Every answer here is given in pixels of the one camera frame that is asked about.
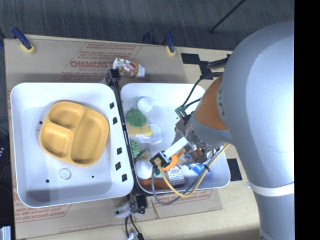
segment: drain hole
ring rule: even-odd
[[[122,182],[125,182],[127,179],[128,179],[127,175],[126,175],[126,174],[123,174],[123,175],[122,175]]]
[[[118,171],[121,168],[121,163],[118,162],[115,164],[115,170]]]

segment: table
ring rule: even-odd
[[[28,36],[31,42],[34,40],[41,41],[39,47],[42,45],[51,44],[54,46],[53,41],[65,41],[66,45],[71,45],[74,39],[68,38],[53,38],[50,37],[40,37],[40,36]],[[176,47],[176,57],[172,58],[165,52],[165,48],[159,45],[144,45],[144,44],[127,44],[118,42],[106,42],[106,41],[89,41],[89,40],[77,40],[78,42],[87,42],[95,44],[103,44],[105,46],[134,46],[131,50],[131,54],[127,56],[134,57],[135,60],[139,61],[144,67],[152,68],[152,65],[162,65],[157,74],[148,76],[150,81],[158,79],[159,82],[165,83],[176,82],[176,83],[195,83],[200,75],[199,65],[197,64],[183,64],[180,58],[182,53],[186,54],[196,54],[199,55],[201,61],[214,61],[223,59],[226,54],[231,53],[229,51],[221,50],[209,50],[209,49],[199,49],[199,48],[185,48]],[[17,56],[18,59],[13,60],[8,53],[10,49],[14,49],[15,45],[11,46],[12,43],[6,42],[6,74],[7,74],[7,87],[8,92],[16,84],[23,82],[32,82],[35,80],[37,82],[52,82],[56,80],[56,76],[52,76],[50,73],[57,64],[57,60],[47,59],[47,67],[41,67],[41,61],[37,61],[37,65],[28,66],[28,60],[31,57],[26,57],[26,55],[21,54],[21,57]],[[36,54],[41,54],[43,50],[35,51]],[[79,53],[77,53],[78,60],[82,60]],[[70,61],[66,60],[62,63],[68,65]],[[23,65],[23,71],[17,68],[17,65]],[[172,74],[168,74],[168,67],[174,65],[176,71]],[[68,67],[62,67],[58,70],[60,73],[69,73]],[[86,81],[87,78],[83,78],[79,81]],[[203,80],[200,82],[200,86],[203,88],[208,88],[211,84],[210,80]],[[10,125],[10,134],[12,136],[12,126]],[[236,159],[239,165],[239,169],[242,175],[242,180],[232,181],[226,187],[220,188],[218,194],[222,203],[221,210],[207,211],[196,214],[188,214],[177,217],[162,218],[156,220],[148,220],[137,222],[135,225],[139,231],[143,234],[146,240],[164,240],[164,239],[215,239],[215,240],[253,240],[259,238],[259,215],[258,209],[255,202],[255,198],[252,190],[247,185],[247,176],[239,160],[238,154],[233,146],[229,147],[226,152],[227,159]],[[14,162],[14,153],[11,146],[11,159]],[[46,227],[50,227],[50,220],[47,220]],[[22,236],[23,232],[19,231],[17,228],[17,236]],[[124,240],[126,239],[125,227],[123,224],[114,225],[108,227],[95,228],[90,230],[75,231],[63,234],[54,234],[50,236],[39,236],[39,237],[24,237],[25,239],[38,239],[38,240],[62,240],[62,239],[108,239],[108,240]]]

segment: yellow divided plate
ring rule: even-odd
[[[101,157],[109,122],[101,113],[71,101],[59,101],[42,124],[39,142],[46,153],[77,166],[91,166]]]

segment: cardboard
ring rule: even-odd
[[[117,42],[80,40],[70,38],[27,35],[34,45],[33,53],[26,53],[19,40],[5,40],[5,66],[7,80],[8,116],[11,121],[11,89],[24,82],[101,82],[116,57],[135,61],[145,68],[145,78],[123,77],[126,83],[185,83],[181,57],[168,55],[160,45],[124,44]],[[115,218],[113,207],[123,205],[127,199],[113,198],[73,203],[45,208],[25,206],[17,194],[15,156],[11,141],[11,164],[14,197],[14,217],[17,239],[49,236],[88,229],[124,224],[124,218]],[[175,198],[166,194],[160,200]],[[188,198],[162,206],[153,196],[148,197],[149,207],[135,221],[164,219],[187,214],[221,210],[222,204],[216,189],[200,190]]]

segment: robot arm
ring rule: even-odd
[[[184,147],[191,158],[185,164],[203,163],[219,146],[233,144],[254,192],[262,240],[295,239],[293,81],[294,23],[250,35],[187,124],[178,122],[166,157]]]

